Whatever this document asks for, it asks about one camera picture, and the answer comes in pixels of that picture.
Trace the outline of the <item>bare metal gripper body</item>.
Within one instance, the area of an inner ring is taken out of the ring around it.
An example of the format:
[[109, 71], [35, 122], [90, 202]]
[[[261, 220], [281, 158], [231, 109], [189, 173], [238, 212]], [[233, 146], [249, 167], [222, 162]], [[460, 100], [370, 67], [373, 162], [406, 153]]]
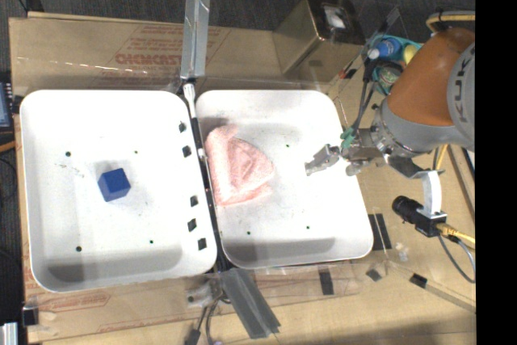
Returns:
[[346, 129], [341, 135], [341, 155], [356, 168], [384, 166], [385, 157], [377, 148], [368, 128]]

